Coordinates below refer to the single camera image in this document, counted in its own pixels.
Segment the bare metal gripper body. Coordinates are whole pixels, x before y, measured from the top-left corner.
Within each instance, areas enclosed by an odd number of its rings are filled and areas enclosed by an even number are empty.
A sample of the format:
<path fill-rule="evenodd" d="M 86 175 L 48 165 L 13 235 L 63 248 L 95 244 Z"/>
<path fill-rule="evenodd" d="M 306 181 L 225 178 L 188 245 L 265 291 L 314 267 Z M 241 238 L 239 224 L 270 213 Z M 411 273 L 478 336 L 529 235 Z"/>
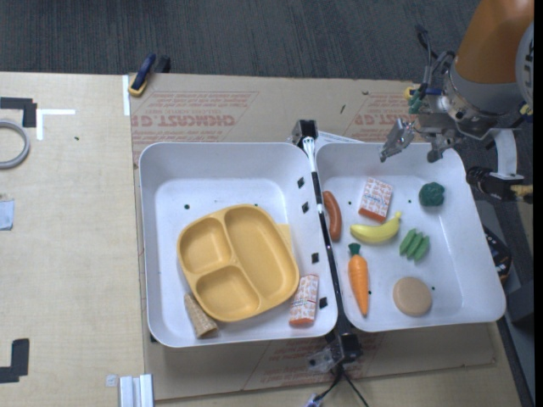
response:
<path fill-rule="evenodd" d="M 429 142 L 457 143 L 465 137 L 483 140 L 499 120 L 457 93 L 426 94 L 417 99 L 417 132 Z"/>

